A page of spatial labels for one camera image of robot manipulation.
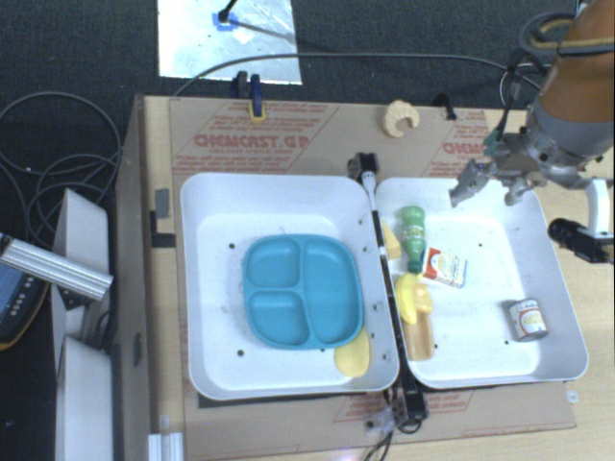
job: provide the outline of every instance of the blue divided plate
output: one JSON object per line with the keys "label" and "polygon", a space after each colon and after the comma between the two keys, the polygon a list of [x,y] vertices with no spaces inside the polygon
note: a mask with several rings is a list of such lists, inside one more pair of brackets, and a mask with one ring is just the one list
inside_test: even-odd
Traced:
{"label": "blue divided plate", "polygon": [[259,239],[243,259],[243,296],[250,328],[272,347],[339,347],[363,324],[355,260],[322,235]]}

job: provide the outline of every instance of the green bottle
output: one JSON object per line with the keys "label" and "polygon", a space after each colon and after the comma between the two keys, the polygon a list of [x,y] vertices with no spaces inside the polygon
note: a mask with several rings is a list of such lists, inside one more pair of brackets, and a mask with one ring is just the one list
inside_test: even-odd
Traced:
{"label": "green bottle", "polygon": [[402,208],[402,246],[409,257],[407,270],[410,273],[423,271],[426,245],[425,211],[419,206]]}

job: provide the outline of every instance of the clamp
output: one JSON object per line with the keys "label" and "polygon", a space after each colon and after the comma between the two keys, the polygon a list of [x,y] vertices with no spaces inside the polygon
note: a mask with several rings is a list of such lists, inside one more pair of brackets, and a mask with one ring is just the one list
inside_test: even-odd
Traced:
{"label": "clamp", "polygon": [[248,84],[248,72],[241,71],[231,81],[231,97],[235,99],[250,99],[248,112],[252,123],[260,123],[267,117],[265,106],[262,103],[262,87],[260,75],[254,74],[250,77]]}

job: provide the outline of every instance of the yellow object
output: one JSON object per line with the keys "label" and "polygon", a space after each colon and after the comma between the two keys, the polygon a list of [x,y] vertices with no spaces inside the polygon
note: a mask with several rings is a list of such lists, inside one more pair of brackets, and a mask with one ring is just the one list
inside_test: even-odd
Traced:
{"label": "yellow object", "polygon": [[411,128],[419,126],[419,111],[411,103],[397,100],[386,107],[386,112],[382,118],[382,126],[389,136],[399,138],[404,136],[404,132],[397,127],[397,124],[405,119]]}
{"label": "yellow object", "polygon": [[427,286],[418,283],[422,277],[412,273],[404,273],[395,282],[395,298],[400,316],[409,325],[416,325],[417,312],[429,314],[433,311],[433,302]]}
{"label": "yellow object", "polygon": [[250,121],[252,123],[262,123],[265,119],[267,119],[267,115],[265,114],[265,105],[263,104],[260,109],[260,116],[254,115],[254,107],[252,106],[252,101],[248,105],[248,112],[250,113]]}
{"label": "yellow object", "polygon": [[407,356],[410,360],[429,360],[433,357],[435,345],[433,344],[431,319],[428,314],[419,312],[416,325],[409,325],[402,321],[402,329]]}
{"label": "yellow object", "polygon": [[386,255],[389,259],[397,259],[402,257],[402,245],[393,230],[391,230],[386,222],[382,221],[382,235],[384,236],[384,246],[386,247]]}
{"label": "yellow object", "polygon": [[344,376],[363,376],[369,369],[370,358],[369,336],[365,328],[361,328],[352,342],[336,348],[333,357],[335,367]]}

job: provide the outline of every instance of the tin can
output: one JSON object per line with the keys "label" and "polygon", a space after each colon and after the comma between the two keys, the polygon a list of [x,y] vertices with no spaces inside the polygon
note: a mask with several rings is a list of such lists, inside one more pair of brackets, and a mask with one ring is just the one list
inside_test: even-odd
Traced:
{"label": "tin can", "polygon": [[535,299],[525,299],[514,303],[509,311],[519,341],[536,340],[548,333],[540,306]]}

